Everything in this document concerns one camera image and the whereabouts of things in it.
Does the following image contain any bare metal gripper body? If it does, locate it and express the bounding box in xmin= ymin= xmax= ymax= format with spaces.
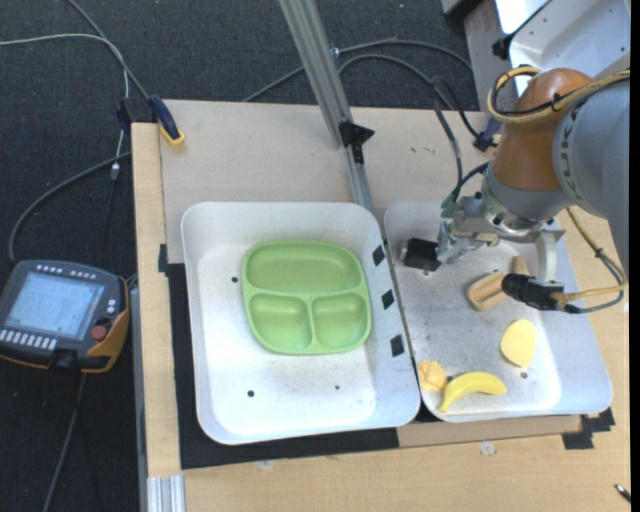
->
xmin=446 ymin=195 xmax=566 ymax=247

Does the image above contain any beige toy bread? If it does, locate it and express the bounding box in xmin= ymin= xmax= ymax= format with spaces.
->
xmin=465 ymin=271 xmax=507 ymax=313

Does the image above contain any white plastic tray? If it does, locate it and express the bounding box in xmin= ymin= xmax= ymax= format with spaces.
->
xmin=180 ymin=200 xmax=422 ymax=446
xmin=383 ymin=199 xmax=614 ymax=424

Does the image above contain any yellow oval chip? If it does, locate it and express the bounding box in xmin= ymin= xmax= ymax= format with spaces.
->
xmin=499 ymin=318 xmax=538 ymax=368

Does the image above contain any yellow orange biscuit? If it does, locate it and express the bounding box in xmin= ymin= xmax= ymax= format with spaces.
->
xmin=417 ymin=359 xmax=448 ymax=393

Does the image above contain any yellow banana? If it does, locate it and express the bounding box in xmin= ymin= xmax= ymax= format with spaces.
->
xmin=438 ymin=370 xmax=508 ymax=415

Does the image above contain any green divided plate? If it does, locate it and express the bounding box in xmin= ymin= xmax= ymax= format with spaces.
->
xmin=241 ymin=239 xmax=373 ymax=357

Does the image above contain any brown cardboard board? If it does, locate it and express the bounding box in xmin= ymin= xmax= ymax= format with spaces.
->
xmin=158 ymin=98 xmax=586 ymax=449

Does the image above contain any black cylinder on white bracket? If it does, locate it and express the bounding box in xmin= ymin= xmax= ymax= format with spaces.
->
xmin=501 ymin=231 xmax=566 ymax=312

